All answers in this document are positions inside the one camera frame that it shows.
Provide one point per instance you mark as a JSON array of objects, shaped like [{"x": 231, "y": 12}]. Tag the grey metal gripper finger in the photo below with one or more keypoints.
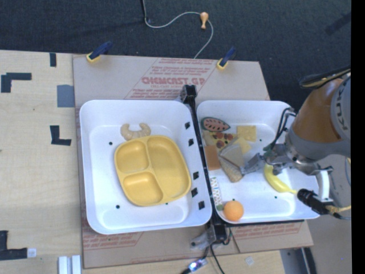
[
  {"x": 279, "y": 170},
  {"x": 252, "y": 164}
]

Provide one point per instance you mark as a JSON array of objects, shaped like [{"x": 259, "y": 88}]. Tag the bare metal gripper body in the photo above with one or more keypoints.
[{"x": 296, "y": 161}]

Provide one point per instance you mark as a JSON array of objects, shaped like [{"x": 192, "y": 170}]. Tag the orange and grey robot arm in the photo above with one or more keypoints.
[{"x": 316, "y": 116}]

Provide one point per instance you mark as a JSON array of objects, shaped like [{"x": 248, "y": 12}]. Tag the yellow banana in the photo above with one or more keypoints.
[{"x": 275, "y": 183}]

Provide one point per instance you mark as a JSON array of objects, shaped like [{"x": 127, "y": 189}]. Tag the yellow cheese wedge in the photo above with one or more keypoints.
[{"x": 245, "y": 145}]

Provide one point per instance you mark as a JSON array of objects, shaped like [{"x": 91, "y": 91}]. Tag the tan bread wedge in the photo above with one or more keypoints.
[{"x": 232, "y": 173}]

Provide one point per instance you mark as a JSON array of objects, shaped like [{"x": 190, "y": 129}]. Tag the grey triangular sandwich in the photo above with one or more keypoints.
[{"x": 232, "y": 154}]

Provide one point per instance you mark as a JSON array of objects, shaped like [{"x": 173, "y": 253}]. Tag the yellow holed cheese slice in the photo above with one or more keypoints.
[{"x": 247, "y": 133}]

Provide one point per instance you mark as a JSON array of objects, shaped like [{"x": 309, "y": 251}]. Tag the white plastic tray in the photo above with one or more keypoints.
[
  {"x": 102, "y": 210},
  {"x": 256, "y": 201}
]

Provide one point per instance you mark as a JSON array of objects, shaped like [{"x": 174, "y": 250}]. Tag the orange rectangular block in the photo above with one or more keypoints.
[{"x": 212, "y": 158}]

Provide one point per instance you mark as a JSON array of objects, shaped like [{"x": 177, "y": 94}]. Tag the toy pizza slice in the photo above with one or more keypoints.
[{"x": 218, "y": 138}]

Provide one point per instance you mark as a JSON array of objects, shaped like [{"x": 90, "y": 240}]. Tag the white patterned carton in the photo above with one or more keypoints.
[{"x": 216, "y": 193}]

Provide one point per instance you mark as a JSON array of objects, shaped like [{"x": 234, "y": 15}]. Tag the thin black rod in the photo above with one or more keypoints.
[{"x": 203, "y": 158}]

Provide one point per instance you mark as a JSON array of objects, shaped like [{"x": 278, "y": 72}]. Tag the orange toy fruit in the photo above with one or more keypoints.
[{"x": 233, "y": 210}]

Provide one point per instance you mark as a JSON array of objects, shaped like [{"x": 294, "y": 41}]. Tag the red watermelon slice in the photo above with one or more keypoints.
[{"x": 214, "y": 124}]

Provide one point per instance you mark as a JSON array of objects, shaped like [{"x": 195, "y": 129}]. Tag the yellow divided plate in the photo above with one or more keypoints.
[{"x": 159, "y": 164}]

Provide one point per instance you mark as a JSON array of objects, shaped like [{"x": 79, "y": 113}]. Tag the beige toy croissant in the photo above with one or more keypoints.
[{"x": 129, "y": 133}]

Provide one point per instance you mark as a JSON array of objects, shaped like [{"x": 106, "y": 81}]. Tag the tan toy drumstick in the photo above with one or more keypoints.
[{"x": 204, "y": 17}]

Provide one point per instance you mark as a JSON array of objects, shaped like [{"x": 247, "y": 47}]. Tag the brown cardboard board red print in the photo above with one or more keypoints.
[{"x": 114, "y": 78}]

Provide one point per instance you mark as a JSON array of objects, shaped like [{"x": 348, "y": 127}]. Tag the black cylinder on white bracket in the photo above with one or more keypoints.
[{"x": 312, "y": 201}]

